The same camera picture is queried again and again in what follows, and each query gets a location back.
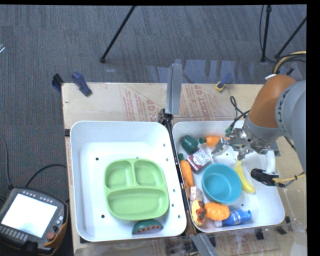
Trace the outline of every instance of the blue bottle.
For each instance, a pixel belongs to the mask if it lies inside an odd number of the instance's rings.
[[[239,225],[243,222],[250,221],[251,217],[252,214],[250,210],[233,210],[230,212],[230,216],[227,219],[224,219],[222,221],[215,220],[214,224],[217,228],[221,226],[234,226]]]

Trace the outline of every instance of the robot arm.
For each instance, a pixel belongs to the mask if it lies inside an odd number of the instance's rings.
[[[306,81],[287,75],[270,78],[258,93],[242,129],[234,128],[228,144],[238,151],[238,160],[250,152],[266,154],[275,141],[293,140],[303,171],[306,163]]]

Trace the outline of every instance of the white screen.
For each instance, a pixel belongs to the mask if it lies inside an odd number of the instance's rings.
[[[57,206],[18,194],[1,224],[41,238]]]

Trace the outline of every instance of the yellow banana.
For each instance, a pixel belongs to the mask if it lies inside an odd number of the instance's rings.
[[[251,183],[245,177],[244,170],[242,169],[242,166],[241,166],[241,161],[238,161],[234,170],[239,175],[239,178],[241,180],[242,189],[245,192],[248,192],[251,194],[256,192],[255,188],[251,185]]]

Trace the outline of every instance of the handheld controller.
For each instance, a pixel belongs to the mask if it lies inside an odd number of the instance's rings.
[[[67,204],[48,193],[16,187],[0,210],[0,242],[30,255],[51,256],[68,223]]]

